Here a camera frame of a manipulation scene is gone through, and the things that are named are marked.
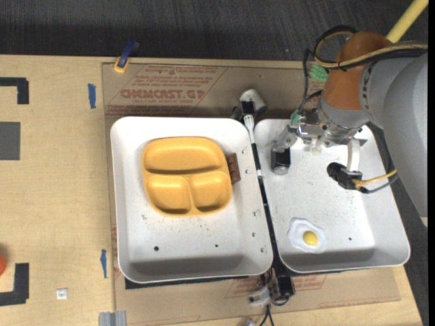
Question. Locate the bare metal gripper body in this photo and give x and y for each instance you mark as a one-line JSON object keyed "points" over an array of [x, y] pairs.
{"points": [[314, 125]]}

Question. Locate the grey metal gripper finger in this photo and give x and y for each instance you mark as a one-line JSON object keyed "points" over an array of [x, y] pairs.
{"points": [[286, 140]]}

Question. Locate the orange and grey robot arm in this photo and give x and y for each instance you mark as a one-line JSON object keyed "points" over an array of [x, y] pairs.
{"points": [[391, 90]]}

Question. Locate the small black can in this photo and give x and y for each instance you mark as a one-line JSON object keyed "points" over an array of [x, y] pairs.
{"points": [[280, 161]]}

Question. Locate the thin black and white rod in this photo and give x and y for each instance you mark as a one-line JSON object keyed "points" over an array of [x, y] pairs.
{"points": [[262, 185]]}

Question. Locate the brown chocolate bar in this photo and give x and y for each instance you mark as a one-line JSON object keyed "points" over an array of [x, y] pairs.
{"points": [[234, 168]]}

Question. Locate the white plastic tray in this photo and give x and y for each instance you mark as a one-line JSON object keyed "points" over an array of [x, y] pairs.
{"points": [[190, 239], [340, 209]]}

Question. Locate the white and yellow fried egg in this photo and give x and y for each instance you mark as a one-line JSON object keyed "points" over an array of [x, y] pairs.
{"points": [[307, 237]]}

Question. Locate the orange divided plate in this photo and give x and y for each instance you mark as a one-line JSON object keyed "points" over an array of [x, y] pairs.
{"points": [[185, 173]]}

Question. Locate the brown cardboard board, red print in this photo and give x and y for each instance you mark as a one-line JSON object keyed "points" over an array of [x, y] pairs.
{"points": [[163, 90]]}

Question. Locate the small white square piece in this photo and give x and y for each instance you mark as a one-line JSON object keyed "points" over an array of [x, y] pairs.
{"points": [[62, 293]]}

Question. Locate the orange round object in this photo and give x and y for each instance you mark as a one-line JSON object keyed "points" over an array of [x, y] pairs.
{"points": [[2, 265]]}

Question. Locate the black cylinder on white bracket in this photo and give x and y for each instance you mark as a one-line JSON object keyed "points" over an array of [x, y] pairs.
{"points": [[344, 174]]}

